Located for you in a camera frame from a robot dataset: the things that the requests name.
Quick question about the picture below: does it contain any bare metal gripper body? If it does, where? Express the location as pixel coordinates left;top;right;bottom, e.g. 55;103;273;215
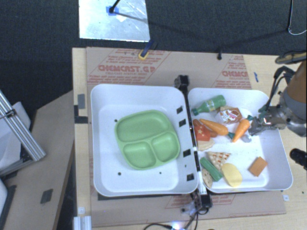
262;106;307;137

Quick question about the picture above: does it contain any orange carrot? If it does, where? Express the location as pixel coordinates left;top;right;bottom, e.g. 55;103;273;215
199;118;236;139
232;115;254;143

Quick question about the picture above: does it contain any white plastic tray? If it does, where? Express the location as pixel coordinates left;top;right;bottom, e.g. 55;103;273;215
188;87;294;194
90;83;200;197

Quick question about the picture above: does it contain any white and brown packet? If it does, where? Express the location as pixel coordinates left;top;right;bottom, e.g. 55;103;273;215
217;106;243;126

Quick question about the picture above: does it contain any orange block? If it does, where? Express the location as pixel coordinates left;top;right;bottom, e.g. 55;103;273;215
248;156;269;177

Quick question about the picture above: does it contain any slice of pizza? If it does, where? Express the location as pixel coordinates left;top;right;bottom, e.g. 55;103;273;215
207;151;232;171

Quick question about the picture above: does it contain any green bottle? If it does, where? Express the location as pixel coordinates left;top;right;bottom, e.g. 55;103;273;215
191;94;227;116

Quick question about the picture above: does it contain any yellow oval slice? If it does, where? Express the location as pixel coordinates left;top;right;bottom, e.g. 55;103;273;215
221;163;243;188

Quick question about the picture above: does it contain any tan biscuit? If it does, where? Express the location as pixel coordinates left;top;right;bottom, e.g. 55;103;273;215
197;138;215;152

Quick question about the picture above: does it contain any green cylinder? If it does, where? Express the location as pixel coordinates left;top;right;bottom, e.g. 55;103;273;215
200;157;224;182

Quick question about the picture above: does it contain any thin black and white rod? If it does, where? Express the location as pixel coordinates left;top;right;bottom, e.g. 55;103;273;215
181;85;207;196

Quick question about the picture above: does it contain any brown chip cookie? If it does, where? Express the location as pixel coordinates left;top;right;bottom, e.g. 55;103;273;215
201;168;213;189

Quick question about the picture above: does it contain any green divided plate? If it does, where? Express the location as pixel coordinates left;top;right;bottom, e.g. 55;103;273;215
114;109;181;171

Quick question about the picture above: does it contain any brown cardboard board red print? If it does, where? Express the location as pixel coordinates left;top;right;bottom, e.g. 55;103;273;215
85;46;287;228

